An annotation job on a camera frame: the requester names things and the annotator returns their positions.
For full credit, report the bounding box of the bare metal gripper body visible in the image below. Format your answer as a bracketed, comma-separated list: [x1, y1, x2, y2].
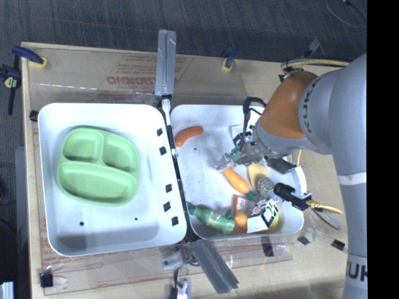
[233, 135, 272, 167]

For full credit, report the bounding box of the white plastic tray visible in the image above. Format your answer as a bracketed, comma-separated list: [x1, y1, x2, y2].
[170, 104, 305, 241]
[37, 102, 188, 258]

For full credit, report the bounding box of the yellow oval toy food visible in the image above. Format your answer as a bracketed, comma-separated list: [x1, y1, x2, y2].
[247, 163, 269, 190]

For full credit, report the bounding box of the small green and red can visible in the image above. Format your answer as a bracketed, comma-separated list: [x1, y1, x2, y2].
[256, 176, 277, 199]

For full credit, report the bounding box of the orange and white packet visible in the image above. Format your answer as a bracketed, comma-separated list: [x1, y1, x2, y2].
[232, 196, 257, 217]

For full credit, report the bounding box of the orange sausage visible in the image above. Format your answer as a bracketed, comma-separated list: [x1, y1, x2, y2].
[174, 125, 204, 148]

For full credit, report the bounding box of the green plastic bottle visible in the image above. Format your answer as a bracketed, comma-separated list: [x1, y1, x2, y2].
[188, 204, 236, 236]

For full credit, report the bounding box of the small orange carrot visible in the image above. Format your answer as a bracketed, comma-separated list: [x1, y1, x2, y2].
[225, 209, 249, 229]

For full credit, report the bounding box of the white carton black print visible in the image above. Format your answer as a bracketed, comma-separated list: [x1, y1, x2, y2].
[246, 198, 279, 234]

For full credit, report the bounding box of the green divided plate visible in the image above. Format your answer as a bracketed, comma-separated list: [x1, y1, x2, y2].
[55, 127, 140, 206]

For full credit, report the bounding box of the brown cardboard board red print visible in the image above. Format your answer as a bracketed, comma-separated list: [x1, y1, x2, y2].
[26, 47, 294, 296]

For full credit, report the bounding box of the black cylinder on white bracket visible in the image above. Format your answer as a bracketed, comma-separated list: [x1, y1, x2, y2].
[265, 157, 313, 212]

